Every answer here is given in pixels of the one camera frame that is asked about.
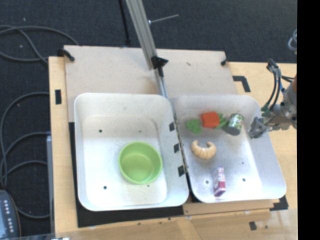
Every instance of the wooden table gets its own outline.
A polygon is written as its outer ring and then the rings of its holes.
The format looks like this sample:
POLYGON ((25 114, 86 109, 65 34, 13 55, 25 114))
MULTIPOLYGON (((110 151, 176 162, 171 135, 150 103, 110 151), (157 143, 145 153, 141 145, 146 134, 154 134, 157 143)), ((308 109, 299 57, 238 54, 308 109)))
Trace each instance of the wooden table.
MULTIPOLYGON (((194 51, 197 57, 201 51, 194 51)), ((233 76, 244 76, 251 92, 235 82, 238 94, 252 96, 263 106, 273 86, 267 63, 228 62, 233 76)), ((296 64, 278 64, 284 76, 294 77, 296 64)), ((298 237, 297 131, 270 132, 271 141, 287 184, 285 194, 289 209, 270 211, 278 200, 222 203, 214 207, 187 202, 185 216, 128 221, 78 228, 73 180, 65 59, 49 58, 50 113, 53 156, 54 227, 57 237, 77 239, 296 239, 298 237), (56 90, 61 104, 56 105, 56 90)))

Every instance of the green bowl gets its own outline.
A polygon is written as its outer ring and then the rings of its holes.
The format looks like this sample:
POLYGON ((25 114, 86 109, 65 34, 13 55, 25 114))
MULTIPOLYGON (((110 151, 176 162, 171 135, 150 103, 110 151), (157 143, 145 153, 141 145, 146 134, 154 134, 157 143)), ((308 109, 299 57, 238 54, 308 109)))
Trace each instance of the green bowl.
POLYGON ((155 181, 163 168, 160 153, 152 145, 142 141, 125 145, 120 151, 118 163, 124 178, 134 184, 155 181))

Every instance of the black clamp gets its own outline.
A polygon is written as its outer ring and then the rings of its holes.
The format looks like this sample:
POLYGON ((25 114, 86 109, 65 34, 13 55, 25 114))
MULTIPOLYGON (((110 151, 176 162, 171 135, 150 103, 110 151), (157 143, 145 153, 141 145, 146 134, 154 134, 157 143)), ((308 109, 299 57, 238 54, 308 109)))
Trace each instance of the black clamp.
POLYGON ((58 50, 57 55, 58 55, 58 57, 67 56, 69 58, 69 60, 72 62, 75 60, 75 57, 71 56, 71 54, 67 50, 62 49, 62 48, 58 50))
POLYGON ((164 71, 163 71, 163 66, 166 65, 169 60, 165 59, 165 58, 160 58, 157 56, 153 56, 151 58, 152 61, 152 65, 154 69, 158 69, 158 73, 160 77, 164 77, 164 71))

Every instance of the tin can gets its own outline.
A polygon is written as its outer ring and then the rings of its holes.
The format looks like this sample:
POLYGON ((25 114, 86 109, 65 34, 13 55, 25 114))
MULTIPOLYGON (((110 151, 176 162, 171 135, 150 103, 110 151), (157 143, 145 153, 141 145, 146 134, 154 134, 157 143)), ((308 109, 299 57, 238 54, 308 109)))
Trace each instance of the tin can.
POLYGON ((242 114, 231 114, 225 131, 233 136, 239 135, 244 125, 244 120, 245 118, 242 114))

